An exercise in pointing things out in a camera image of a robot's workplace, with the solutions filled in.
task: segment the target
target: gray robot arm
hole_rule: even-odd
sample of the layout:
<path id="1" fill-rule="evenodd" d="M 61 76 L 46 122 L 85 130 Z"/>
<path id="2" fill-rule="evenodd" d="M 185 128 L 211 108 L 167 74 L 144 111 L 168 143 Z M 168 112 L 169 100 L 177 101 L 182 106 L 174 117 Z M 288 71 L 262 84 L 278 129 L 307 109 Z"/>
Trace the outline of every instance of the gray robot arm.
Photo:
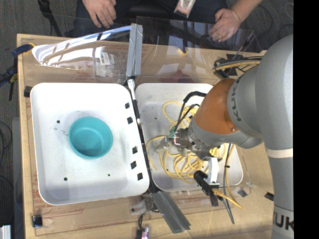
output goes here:
<path id="1" fill-rule="evenodd" d="M 275 193 L 272 239 L 294 238 L 293 36 L 275 43 L 257 69 L 227 81 L 212 88 L 190 123 L 193 151 L 204 159 L 207 146 L 229 142 L 251 148 L 263 141 Z M 218 121 L 208 119 L 212 110 Z"/>

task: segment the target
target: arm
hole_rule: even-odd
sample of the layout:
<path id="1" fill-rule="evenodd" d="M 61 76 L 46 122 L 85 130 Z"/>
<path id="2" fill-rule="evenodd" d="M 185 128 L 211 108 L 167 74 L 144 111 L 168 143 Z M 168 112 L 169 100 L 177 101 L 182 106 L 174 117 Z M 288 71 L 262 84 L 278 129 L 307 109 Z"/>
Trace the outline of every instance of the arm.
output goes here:
<path id="1" fill-rule="evenodd" d="M 240 24 L 262 0 L 237 0 L 230 9 L 221 9 L 215 14 L 216 24 L 210 35 L 214 40 L 225 41 L 237 32 Z"/>
<path id="2" fill-rule="evenodd" d="M 115 0 L 83 0 L 83 4 L 97 27 L 101 27 L 100 22 L 105 27 L 114 23 L 113 20 L 116 19 Z"/>

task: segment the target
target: teal bowl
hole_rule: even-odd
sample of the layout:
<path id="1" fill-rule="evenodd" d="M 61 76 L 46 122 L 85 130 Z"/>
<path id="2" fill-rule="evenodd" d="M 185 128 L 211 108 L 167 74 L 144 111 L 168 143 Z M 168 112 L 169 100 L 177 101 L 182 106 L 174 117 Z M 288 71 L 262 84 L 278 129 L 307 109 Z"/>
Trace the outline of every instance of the teal bowl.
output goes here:
<path id="1" fill-rule="evenodd" d="M 110 128 L 100 119 L 83 117 L 69 129 L 69 143 L 76 154 L 84 158 L 99 158 L 109 152 L 113 144 Z"/>

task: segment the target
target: barcode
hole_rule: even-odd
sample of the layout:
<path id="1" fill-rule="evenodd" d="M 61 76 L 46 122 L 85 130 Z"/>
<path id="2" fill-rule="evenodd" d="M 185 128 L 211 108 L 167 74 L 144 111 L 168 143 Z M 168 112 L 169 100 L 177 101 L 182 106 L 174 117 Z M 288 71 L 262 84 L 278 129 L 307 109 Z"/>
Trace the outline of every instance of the barcode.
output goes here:
<path id="1" fill-rule="evenodd" d="M 107 52 L 100 53 L 100 62 L 101 62 L 101 65 L 110 65 L 111 64 L 109 54 Z"/>

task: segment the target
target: id badge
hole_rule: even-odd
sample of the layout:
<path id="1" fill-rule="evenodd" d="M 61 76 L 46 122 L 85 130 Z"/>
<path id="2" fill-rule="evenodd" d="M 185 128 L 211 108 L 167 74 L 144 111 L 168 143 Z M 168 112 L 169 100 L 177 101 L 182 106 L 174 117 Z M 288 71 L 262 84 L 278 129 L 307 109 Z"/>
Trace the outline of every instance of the id badge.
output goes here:
<path id="1" fill-rule="evenodd" d="M 196 0 L 178 0 L 174 13 L 188 18 Z"/>

